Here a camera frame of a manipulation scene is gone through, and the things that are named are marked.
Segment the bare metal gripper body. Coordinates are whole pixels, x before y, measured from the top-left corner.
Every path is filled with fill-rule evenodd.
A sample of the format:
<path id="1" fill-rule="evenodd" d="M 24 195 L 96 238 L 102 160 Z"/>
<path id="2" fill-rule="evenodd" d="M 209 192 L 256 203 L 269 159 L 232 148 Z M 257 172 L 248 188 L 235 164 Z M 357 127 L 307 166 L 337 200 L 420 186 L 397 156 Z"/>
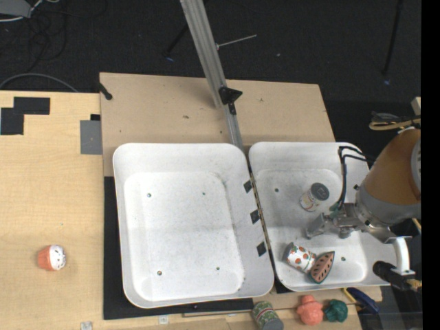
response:
<path id="1" fill-rule="evenodd" d="M 357 215 L 354 203 L 333 204 L 324 216 L 325 230 L 336 234 L 340 239 L 349 238 L 354 232 L 368 229 L 365 221 Z"/>

